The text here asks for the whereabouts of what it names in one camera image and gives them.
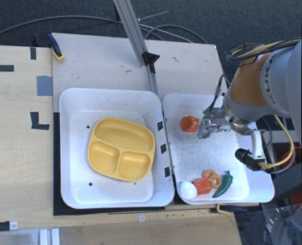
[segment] white egg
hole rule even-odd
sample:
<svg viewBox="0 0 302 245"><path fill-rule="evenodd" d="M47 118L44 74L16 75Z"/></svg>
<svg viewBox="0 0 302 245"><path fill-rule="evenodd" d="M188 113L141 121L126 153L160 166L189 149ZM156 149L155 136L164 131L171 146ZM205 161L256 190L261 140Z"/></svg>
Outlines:
<svg viewBox="0 0 302 245"><path fill-rule="evenodd" d="M188 181L183 181L180 184L179 193L184 200L190 201L196 197L197 189L193 183Z"/></svg>

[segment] black connector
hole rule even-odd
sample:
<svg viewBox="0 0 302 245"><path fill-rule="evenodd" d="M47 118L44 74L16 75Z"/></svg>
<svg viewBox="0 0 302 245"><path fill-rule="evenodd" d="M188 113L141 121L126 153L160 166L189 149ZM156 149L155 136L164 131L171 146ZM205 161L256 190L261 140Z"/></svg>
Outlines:
<svg viewBox="0 0 302 245"><path fill-rule="evenodd" d="M239 148L235 152L235 157L251 170L262 170L261 166L259 166L259 162L265 162L265 159L254 159L249 154L252 154L249 150Z"/></svg>

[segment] white tray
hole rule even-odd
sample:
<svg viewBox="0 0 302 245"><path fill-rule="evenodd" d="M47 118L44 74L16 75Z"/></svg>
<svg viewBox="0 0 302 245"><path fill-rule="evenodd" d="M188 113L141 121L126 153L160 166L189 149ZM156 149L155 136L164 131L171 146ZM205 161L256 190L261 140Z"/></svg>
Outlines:
<svg viewBox="0 0 302 245"><path fill-rule="evenodd" d="M156 151L150 173L141 181L125 182L96 173L88 164L87 148L95 123L113 116L147 126ZM174 196L169 150L161 102L154 93L137 90L71 88L60 97L61 195L76 209L161 207Z"/></svg>
<svg viewBox="0 0 302 245"><path fill-rule="evenodd" d="M198 139L196 133L186 133L180 128L184 116L202 119L202 111L213 101L213 95L172 93L165 96L163 110L173 163L173 170L179 193L182 181L193 182L201 178L205 169L215 170L223 176L230 171L233 183L220 197L212 198L216 189L208 194L196 196L192 205L216 203L268 202L273 198L274 187L271 176L263 171L251 171L235 158L235 151L244 148L252 151L250 136L241 136L234 131L213 133L207 139ZM215 107L221 107L220 97Z"/></svg>

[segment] blue clamp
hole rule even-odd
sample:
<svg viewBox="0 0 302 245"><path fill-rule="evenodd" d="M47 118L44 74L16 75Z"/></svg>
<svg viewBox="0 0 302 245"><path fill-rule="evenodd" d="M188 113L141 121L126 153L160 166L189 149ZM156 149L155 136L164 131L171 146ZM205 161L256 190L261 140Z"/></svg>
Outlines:
<svg viewBox="0 0 302 245"><path fill-rule="evenodd" d="M57 60L63 60L64 58L64 54L63 52L60 50L60 47L57 43L57 41L54 39L53 35L52 34L48 34L48 41L49 43L51 44L51 47L52 47L52 53L54 55L54 57L57 59Z"/></svg>

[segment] yellow plate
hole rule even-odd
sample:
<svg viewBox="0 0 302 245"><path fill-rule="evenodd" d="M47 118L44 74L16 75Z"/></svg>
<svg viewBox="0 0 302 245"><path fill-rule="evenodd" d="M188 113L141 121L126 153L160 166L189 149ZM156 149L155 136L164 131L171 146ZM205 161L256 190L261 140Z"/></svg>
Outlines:
<svg viewBox="0 0 302 245"><path fill-rule="evenodd" d="M94 171L136 182L149 173L155 153L150 129L135 122L106 117L99 120L88 144L88 163Z"/></svg>

